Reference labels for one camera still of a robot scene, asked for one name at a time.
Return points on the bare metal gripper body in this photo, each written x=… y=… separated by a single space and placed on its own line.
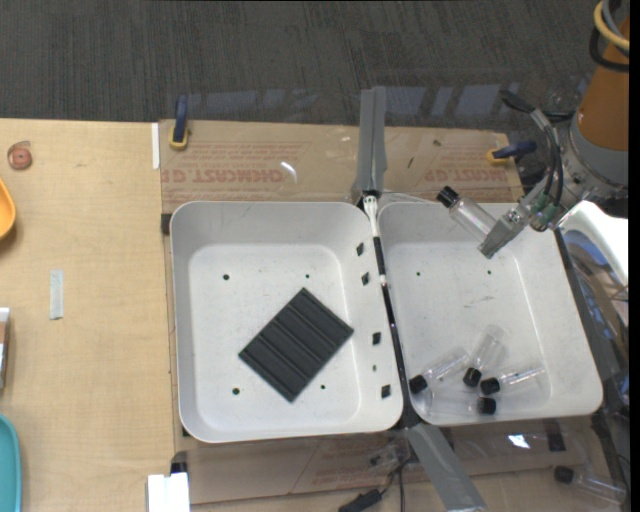
x=575 y=187

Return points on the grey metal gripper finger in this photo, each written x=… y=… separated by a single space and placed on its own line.
x=500 y=237

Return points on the clear bottle with black cap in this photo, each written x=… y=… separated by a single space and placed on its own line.
x=385 y=456
x=467 y=212
x=595 y=485
x=487 y=350
x=457 y=405
x=442 y=367
x=520 y=375

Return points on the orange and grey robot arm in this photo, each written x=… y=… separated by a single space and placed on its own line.
x=602 y=100

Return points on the white plastic tray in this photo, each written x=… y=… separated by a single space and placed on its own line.
x=270 y=325
x=475 y=310

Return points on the brown cardboard board, red print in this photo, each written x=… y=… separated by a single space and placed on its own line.
x=300 y=160

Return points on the black ribbed mat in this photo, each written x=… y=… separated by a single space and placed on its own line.
x=296 y=345

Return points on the orange plate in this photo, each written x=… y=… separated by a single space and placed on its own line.
x=5 y=210

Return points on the teal plate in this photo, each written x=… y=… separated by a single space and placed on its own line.
x=9 y=465

